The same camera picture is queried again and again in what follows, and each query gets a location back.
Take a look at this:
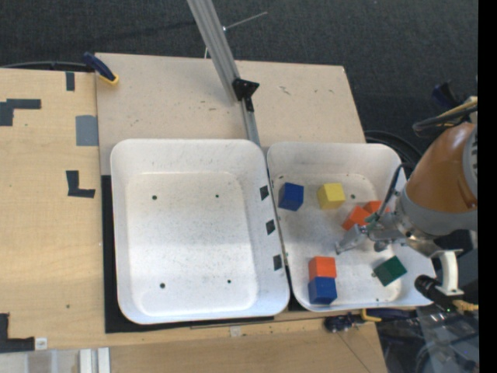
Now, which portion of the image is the orange cube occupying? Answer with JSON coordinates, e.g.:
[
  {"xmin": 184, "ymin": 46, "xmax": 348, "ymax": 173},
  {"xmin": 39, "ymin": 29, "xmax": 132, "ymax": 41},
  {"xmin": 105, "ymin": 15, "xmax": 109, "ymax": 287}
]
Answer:
[
  {"xmin": 341, "ymin": 204, "xmax": 372, "ymax": 232},
  {"xmin": 363, "ymin": 200, "xmax": 391, "ymax": 217},
  {"xmin": 308, "ymin": 256, "xmax": 338, "ymax": 281}
]

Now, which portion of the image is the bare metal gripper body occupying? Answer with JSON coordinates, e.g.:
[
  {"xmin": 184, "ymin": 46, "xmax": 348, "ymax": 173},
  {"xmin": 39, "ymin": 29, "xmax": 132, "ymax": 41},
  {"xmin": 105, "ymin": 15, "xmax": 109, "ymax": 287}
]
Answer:
[{"xmin": 363, "ymin": 213, "xmax": 442, "ymax": 258}]

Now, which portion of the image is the white plastic tray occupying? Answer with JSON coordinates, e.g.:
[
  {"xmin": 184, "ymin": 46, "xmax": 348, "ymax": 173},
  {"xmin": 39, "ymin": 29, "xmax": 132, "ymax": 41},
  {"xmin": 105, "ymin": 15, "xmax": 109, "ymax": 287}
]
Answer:
[
  {"xmin": 266, "ymin": 141, "xmax": 438, "ymax": 313},
  {"xmin": 109, "ymin": 138, "xmax": 291, "ymax": 326}
]

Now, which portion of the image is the green cube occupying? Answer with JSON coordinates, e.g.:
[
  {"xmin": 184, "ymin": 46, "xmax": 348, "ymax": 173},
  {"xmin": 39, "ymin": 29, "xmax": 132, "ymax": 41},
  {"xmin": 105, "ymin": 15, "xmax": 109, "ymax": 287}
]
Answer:
[{"xmin": 373, "ymin": 255, "xmax": 408, "ymax": 288}]

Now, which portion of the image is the pale wood board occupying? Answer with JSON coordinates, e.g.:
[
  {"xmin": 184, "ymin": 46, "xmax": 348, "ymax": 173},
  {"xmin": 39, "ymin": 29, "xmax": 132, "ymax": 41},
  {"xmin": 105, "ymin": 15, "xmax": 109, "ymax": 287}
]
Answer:
[{"xmin": 94, "ymin": 52, "xmax": 419, "ymax": 330}]

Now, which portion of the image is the thin black and white rod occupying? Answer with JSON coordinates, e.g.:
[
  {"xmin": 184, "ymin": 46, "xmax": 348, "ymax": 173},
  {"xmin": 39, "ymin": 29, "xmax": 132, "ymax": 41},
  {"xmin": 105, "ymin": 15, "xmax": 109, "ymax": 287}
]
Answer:
[{"xmin": 265, "ymin": 154, "xmax": 291, "ymax": 277}]

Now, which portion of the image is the yellow cube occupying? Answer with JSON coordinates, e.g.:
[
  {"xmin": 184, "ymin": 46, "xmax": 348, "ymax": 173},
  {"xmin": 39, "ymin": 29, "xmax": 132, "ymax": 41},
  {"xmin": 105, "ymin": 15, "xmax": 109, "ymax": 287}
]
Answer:
[{"xmin": 316, "ymin": 182, "xmax": 346, "ymax": 211}]

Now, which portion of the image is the black cylinder on white bracket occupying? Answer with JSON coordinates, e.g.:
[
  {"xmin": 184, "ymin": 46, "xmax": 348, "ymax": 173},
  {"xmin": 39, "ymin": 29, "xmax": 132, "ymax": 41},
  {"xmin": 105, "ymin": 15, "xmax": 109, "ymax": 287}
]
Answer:
[{"xmin": 413, "ymin": 248, "xmax": 466, "ymax": 312}]

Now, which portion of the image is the blue cube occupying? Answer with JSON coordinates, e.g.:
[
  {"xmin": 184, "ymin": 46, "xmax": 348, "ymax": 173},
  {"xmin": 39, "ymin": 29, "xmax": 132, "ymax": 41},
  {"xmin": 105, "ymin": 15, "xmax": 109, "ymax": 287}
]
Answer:
[
  {"xmin": 307, "ymin": 276, "xmax": 339, "ymax": 305},
  {"xmin": 277, "ymin": 182, "xmax": 305, "ymax": 212}
]

